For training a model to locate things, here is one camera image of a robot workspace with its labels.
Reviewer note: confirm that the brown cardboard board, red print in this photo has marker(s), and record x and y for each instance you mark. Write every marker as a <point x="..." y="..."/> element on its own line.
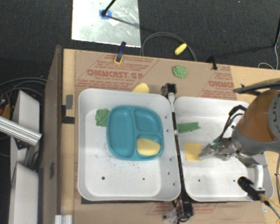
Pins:
<point x="156" y="70"/>

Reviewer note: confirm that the green toy bean pod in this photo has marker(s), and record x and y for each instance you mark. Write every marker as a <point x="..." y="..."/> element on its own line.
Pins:
<point x="188" y="127"/>

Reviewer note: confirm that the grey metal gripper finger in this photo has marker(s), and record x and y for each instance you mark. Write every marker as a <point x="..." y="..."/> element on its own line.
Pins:
<point x="204" y="156"/>
<point x="209" y="148"/>

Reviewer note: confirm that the blue divided plate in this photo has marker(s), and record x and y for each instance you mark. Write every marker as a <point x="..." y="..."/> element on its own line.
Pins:
<point x="122" y="131"/>

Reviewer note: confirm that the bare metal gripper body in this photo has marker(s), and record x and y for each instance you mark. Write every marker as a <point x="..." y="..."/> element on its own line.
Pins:
<point x="226" y="148"/>

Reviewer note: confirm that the white plastic tray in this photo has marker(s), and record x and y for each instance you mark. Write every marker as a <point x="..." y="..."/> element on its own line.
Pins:
<point x="126" y="179"/>
<point x="221" y="180"/>

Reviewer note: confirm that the thin black and white rod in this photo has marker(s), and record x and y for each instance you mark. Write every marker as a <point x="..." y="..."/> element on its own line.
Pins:
<point x="176" y="135"/>

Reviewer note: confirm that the green dotted round toy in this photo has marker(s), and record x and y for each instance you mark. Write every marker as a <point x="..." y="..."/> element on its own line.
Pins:
<point x="180" y="71"/>

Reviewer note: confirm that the yellow oval toy food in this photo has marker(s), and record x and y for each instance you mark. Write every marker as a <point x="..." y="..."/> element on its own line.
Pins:
<point x="148" y="147"/>
<point x="141" y="88"/>

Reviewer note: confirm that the yellow toy corn cob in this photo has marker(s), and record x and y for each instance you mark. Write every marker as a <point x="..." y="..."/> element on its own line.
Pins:
<point x="180" y="49"/>

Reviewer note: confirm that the green toy lettuce leaf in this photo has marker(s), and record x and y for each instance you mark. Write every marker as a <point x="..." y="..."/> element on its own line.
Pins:
<point x="102" y="117"/>

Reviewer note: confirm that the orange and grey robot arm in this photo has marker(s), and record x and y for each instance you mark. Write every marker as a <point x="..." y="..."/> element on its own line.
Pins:
<point x="258" y="116"/>

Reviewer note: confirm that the black cylinder on white bracket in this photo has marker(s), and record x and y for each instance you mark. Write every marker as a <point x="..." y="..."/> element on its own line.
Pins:
<point x="249" y="186"/>

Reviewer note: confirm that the yellow toy cheese slice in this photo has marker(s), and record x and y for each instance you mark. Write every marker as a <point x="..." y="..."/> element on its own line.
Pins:
<point x="192" y="151"/>

